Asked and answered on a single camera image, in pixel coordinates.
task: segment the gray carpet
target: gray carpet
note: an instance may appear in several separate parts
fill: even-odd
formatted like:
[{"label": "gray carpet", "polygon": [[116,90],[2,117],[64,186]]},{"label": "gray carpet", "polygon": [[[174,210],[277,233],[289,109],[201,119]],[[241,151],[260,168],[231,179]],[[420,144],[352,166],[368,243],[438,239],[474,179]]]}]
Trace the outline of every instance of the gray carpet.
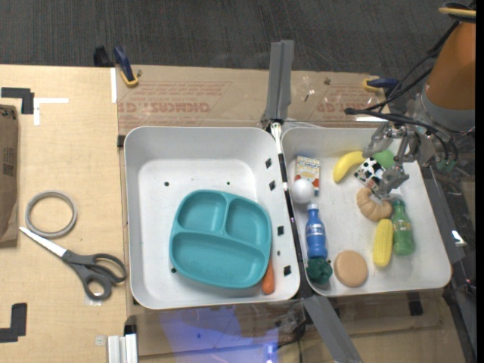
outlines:
[{"label": "gray carpet", "polygon": [[132,64],[268,68],[295,41],[295,70],[401,77],[472,0],[0,0],[0,63],[93,66],[97,45]]}]

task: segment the water bottle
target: water bottle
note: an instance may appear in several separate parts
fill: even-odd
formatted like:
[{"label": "water bottle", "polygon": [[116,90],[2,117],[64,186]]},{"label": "water bottle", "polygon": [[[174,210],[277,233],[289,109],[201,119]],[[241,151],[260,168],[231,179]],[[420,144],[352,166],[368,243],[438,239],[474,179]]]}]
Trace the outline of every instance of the water bottle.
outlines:
[{"label": "water bottle", "polygon": [[415,251],[415,243],[405,203],[402,200],[395,200],[392,206],[393,252],[399,256],[408,256]]},{"label": "water bottle", "polygon": [[308,205],[309,219],[306,223],[306,242],[308,244],[308,258],[326,259],[326,230],[318,216],[319,207],[316,203]]}]

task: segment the bottle label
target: bottle label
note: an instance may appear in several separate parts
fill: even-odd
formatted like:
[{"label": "bottle label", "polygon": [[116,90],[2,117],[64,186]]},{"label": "bottle label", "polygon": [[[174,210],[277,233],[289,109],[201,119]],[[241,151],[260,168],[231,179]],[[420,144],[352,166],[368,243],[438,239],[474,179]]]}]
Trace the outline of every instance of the bottle label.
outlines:
[{"label": "bottle label", "polygon": [[323,225],[319,223],[315,223],[313,225],[309,225],[306,228],[306,236],[308,237],[309,235],[325,235]]},{"label": "bottle label", "polygon": [[411,231],[411,224],[410,224],[410,222],[406,222],[406,221],[399,219],[398,221],[394,221],[393,230],[394,231]]}]

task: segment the paper bag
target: paper bag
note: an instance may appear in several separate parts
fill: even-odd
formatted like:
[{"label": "paper bag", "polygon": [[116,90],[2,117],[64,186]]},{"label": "paper bag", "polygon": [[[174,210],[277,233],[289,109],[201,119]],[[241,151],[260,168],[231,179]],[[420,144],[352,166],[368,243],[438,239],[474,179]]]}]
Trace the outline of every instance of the paper bag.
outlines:
[{"label": "paper bag", "polygon": [[0,243],[18,233],[18,117],[13,106],[0,105]]}]

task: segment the orange carrot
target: orange carrot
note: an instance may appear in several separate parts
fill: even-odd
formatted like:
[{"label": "orange carrot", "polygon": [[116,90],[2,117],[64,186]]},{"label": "orange carrot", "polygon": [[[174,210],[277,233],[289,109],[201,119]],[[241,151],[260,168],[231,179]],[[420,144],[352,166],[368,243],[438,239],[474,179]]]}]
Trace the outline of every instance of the orange carrot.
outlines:
[{"label": "orange carrot", "polygon": [[267,269],[265,270],[264,277],[262,278],[262,292],[264,294],[271,294],[275,289],[274,268],[272,267],[272,260],[269,259]]}]

